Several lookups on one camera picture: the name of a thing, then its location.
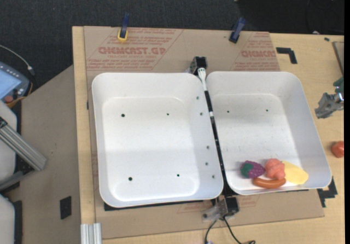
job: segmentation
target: toy hot dog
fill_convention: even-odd
[[[276,189],[279,188],[280,186],[284,185],[286,182],[285,179],[274,179],[274,180],[265,180],[265,179],[261,179],[261,178],[254,178],[253,179],[253,184],[258,186],[258,187],[262,187],[262,188],[266,188],[266,189]]]

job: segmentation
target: white cable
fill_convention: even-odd
[[[207,91],[207,84],[206,84],[206,70],[204,68],[199,68],[198,70],[198,77],[201,79],[202,81],[202,85],[203,85],[203,89],[204,91]]]
[[[28,63],[22,56],[20,56],[19,54],[15,53],[13,50],[10,50],[9,48],[7,48],[7,47],[5,47],[5,46],[3,46],[3,45],[0,45],[0,48],[3,48],[3,49],[5,49],[5,50],[8,50],[10,53],[12,53],[12,54],[14,54],[15,56],[17,56],[18,58],[20,58],[20,59],[27,65],[27,68],[28,68],[28,71],[30,72],[30,74],[31,74],[32,76],[35,75],[33,67],[30,66],[29,63]]]

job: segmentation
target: black cable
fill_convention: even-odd
[[[223,216],[223,220],[224,220],[224,222],[226,223],[227,228],[229,229],[229,231],[230,231],[232,237],[236,240],[236,242],[237,242],[238,244],[242,244],[242,243],[240,243],[239,240],[235,237],[235,235],[234,235],[234,233],[232,232],[232,230],[231,230],[231,228],[230,228],[230,225],[229,225],[229,223],[227,222],[225,216]]]
[[[306,28],[309,32],[313,31],[310,27],[310,21],[309,21],[309,12],[310,12],[311,3],[314,7],[323,11],[321,26],[320,26],[320,29],[318,29],[318,32],[320,32],[321,34],[325,34],[324,33],[324,20],[325,20],[327,12],[332,12],[333,14],[335,14],[336,23],[339,22],[340,17],[338,15],[338,13],[335,12],[334,10],[332,10],[332,7],[335,5],[335,3],[337,1],[338,0],[326,0],[326,2],[323,2],[322,0],[308,0],[307,1],[306,8],[305,8],[305,23],[306,23]]]
[[[229,225],[229,223],[227,222],[225,216],[223,216],[222,218],[220,218],[220,220],[223,220],[223,221],[226,223],[227,228],[229,229],[229,231],[230,231],[232,237],[236,240],[236,242],[237,242],[238,244],[242,244],[241,242],[239,242],[239,240],[236,238],[236,236],[235,236],[234,233],[232,232],[232,230],[231,230],[231,228],[230,228],[230,225]],[[210,225],[210,227],[208,228],[208,230],[207,230],[207,232],[206,232],[206,236],[205,236],[205,238],[204,238],[204,244],[208,244],[208,234],[209,234],[209,231],[210,231],[210,229],[213,227],[213,225],[214,225],[217,221],[218,221],[218,219],[216,219],[216,220]],[[249,244],[255,244],[255,240],[251,240],[251,241],[249,242]]]
[[[207,238],[208,238],[209,231],[210,231],[210,229],[213,227],[213,225],[214,225],[217,221],[218,221],[217,219],[216,219],[215,221],[213,221],[213,223],[212,223],[212,224],[210,225],[210,227],[208,228],[207,233],[206,233],[206,237],[204,238],[204,244],[208,244]]]

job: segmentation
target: orange toy peach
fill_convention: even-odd
[[[332,146],[332,153],[337,158],[343,158],[344,157],[344,141],[338,141]]]
[[[284,164],[278,159],[269,159],[265,170],[268,178],[282,180],[285,177]]]

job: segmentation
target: blue screen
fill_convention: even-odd
[[[18,80],[16,77],[0,70],[0,99],[9,94],[9,92],[20,83],[21,80]]]

